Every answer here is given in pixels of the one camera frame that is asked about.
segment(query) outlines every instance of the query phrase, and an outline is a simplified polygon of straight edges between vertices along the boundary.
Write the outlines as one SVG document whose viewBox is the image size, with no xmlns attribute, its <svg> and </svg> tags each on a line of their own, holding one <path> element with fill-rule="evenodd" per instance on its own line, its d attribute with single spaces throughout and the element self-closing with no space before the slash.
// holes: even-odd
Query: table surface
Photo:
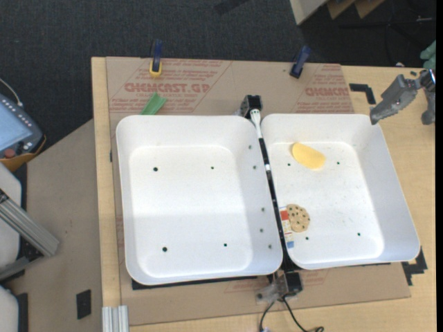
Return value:
<svg viewBox="0 0 443 332">
<path fill-rule="evenodd" d="M 106 58 L 93 57 L 92 87 L 94 125 L 96 133 L 96 162 L 98 182 L 98 214 L 102 269 L 103 306 L 121 305 L 114 183 L 109 162 L 109 112 L 107 96 Z M 377 102 L 395 77 L 402 73 L 415 79 L 411 71 L 420 69 L 371 66 L 342 66 L 347 83 L 368 84 Z M 368 114 L 364 93 L 351 92 L 356 113 Z M 424 92 L 419 91 L 414 102 L 397 115 L 381 120 L 388 148 L 406 202 L 413 216 L 428 269 L 413 275 L 411 297 L 380 302 L 346 304 L 295 311 L 305 329 L 324 326 L 326 331 L 436 331 L 436 253 L 435 253 L 435 124 L 423 125 L 421 114 L 426 110 Z M 131 327 L 141 331 L 258 331 L 260 314 L 236 315 L 185 322 L 171 322 Z M 266 315 L 265 326 L 272 331 L 298 331 L 287 311 Z"/>
</svg>

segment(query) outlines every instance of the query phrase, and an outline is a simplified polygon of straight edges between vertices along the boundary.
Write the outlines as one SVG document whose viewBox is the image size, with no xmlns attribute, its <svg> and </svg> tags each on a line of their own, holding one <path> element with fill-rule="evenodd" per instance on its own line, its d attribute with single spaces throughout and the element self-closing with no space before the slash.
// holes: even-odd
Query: cable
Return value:
<svg viewBox="0 0 443 332">
<path fill-rule="evenodd" d="M 17 95 L 17 93 L 14 91 L 14 89 L 13 89 L 11 86 L 9 86 L 9 84 L 8 84 L 5 80 L 3 80 L 1 77 L 0 77 L 0 82 L 1 82 L 3 85 L 5 85 L 5 86 L 9 89 L 9 91 L 12 92 L 12 94 L 13 94 L 14 97 L 15 97 L 15 99 L 17 100 L 17 106 L 19 106 L 19 107 L 23 107 L 23 103 L 21 103 L 20 98 L 19 98 L 19 96 Z"/>
<path fill-rule="evenodd" d="M 281 299 L 274 300 L 273 302 L 271 302 L 271 303 L 268 305 L 268 307 L 266 308 L 266 310 L 263 312 L 262 318 L 260 319 L 260 326 L 259 326 L 259 328 L 260 328 L 260 332 L 263 332 L 263 331 L 264 331 L 264 329 L 263 329 L 264 316 L 266 316 L 267 312 L 268 312 L 269 309 L 275 304 L 276 301 L 283 302 L 283 303 L 286 305 L 286 307 L 287 307 L 289 313 L 291 314 L 292 319 L 293 319 L 294 322 L 297 324 L 298 328 L 299 328 L 300 330 L 302 330 L 302 332 L 309 332 L 309 331 L 305 330 L 305 329 L 304 329 L 304 328 L 298 323 L 296 317 L 293 315 L 292 309 L 291 309 L 291 307 L 289 306 L 288 301 L 286 301 L 286 297 L 287 297 L 287 296 L 289 296 L 289 294 L 283 295 Z M 315 330 L 315 332 L 323 332 L 324 330 L 325 330 L 325 328 L 324 328 L 323 326 L 320 326 L 320 327 L 317 327 L 317 329 Z"/>
</svg>

